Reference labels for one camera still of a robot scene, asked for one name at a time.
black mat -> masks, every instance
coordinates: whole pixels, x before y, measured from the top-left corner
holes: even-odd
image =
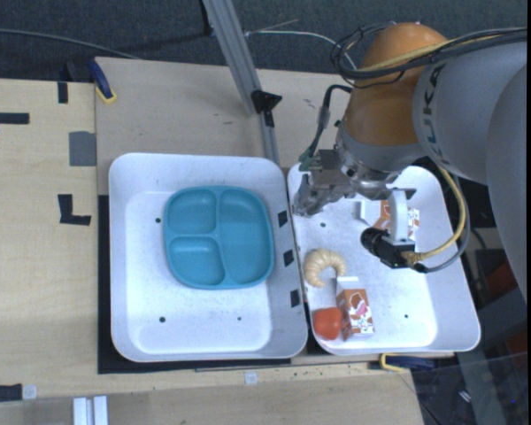
[[[111,337],[110,214],[108,196],[98,197],[98,373],[147,373],[185,368],[287,365],[291,359],[195,360],[134,362],[124,358]]]

metal bar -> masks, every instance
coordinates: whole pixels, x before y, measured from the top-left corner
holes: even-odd
[[[251,94],[262,88],[232,0],[203,0],[203,3],[219,40],[222,53],[234,77],[238,92],[242,97],[242,102],[248,112],[254,113],[256,110],[251,100]],[[266,116],[263,112],[259,113],[259,122],[265,156],[279,165],[274,128],[266,124]]]

blue tray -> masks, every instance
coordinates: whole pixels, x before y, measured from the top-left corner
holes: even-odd
[[[207,290],[246,288],[273,271],[273,231],[266,207],[250,190],[182,189],[165,205],[165,253],[182,283]]]

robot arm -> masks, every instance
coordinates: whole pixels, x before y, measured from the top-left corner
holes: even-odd
[[[342,53],[367,33],[376,36],[362,65],[347,69]],[[448,41],[421,24],[390,23],[359,29],[331,58],[353,89],[335,147],[300,158],[308,174],[294,213],[319,213],[356,194],[388,199],[397,176],[429,156],[444,171],[489,187],[500,237],[526,296],[527,29]]]

croissant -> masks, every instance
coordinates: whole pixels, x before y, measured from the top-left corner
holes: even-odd
[[[346,274],[346,263],[339,253],[326,249],[310,252],[304,259],[304,279],[313,287],[324,287],[320,273],[327,267],[333,267],[337,276]]]

